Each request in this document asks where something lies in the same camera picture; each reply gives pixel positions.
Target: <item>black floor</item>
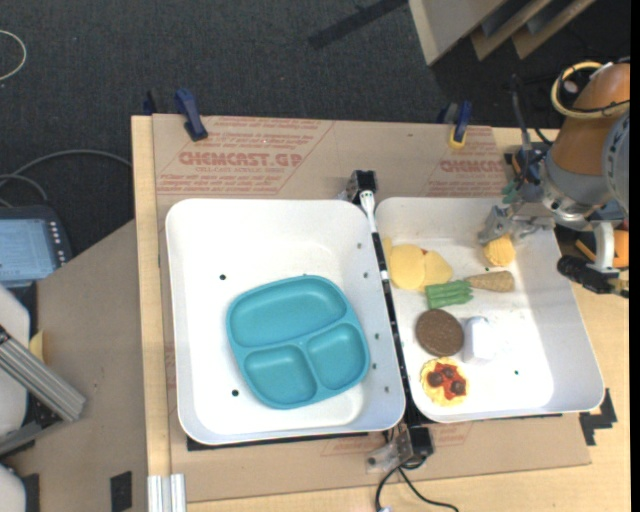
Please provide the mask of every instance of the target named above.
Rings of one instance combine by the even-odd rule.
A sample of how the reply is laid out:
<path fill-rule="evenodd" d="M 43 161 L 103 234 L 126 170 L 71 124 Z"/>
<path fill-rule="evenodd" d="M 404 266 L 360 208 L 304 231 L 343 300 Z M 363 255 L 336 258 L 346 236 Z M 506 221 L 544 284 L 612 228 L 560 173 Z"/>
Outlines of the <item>black floor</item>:
<path fill-rule="evenodd" d="M 631 0 L 595 2 L 524 60 L 508 41 L 479 62 L 466 38 L 428 67 L 406 4 L 318 44 L 378 2 L 3 0 L 0 31 L 28 57 L 0 81 L 0 174 L 63 150 L 130 160 L 130 117 L 152 88 L 188 87 L 203 114 L 367 121 L 435 122 L 449 102 L 470 100 L 473 123 L 516 126 L 505 89 L 516 74 L 528 124 L 555 128 L 548 92 L 563 68 L 630 55 Z M 0 34 L 0 76 L 20 58 Z M 115 159 L 66 156 L 23 175 L 42 186 L 76 253 L 133 218 L 131 169 Z M 0 200 L 42 202 L 18 180 Z"/>

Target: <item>blue divided plate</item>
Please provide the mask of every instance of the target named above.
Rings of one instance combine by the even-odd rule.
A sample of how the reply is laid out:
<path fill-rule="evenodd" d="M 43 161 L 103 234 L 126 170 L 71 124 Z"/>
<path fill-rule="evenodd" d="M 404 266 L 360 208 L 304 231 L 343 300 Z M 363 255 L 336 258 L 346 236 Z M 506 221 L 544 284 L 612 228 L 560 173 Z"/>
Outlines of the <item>blue divided plate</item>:
<path fill-rule="evenodd" d="M 238 296 L 227 335 L 254 394 L 277 409 L 335 396 L 360 382 L 369 348 L 349 301 L 320 276 L 283 279 Z"/>

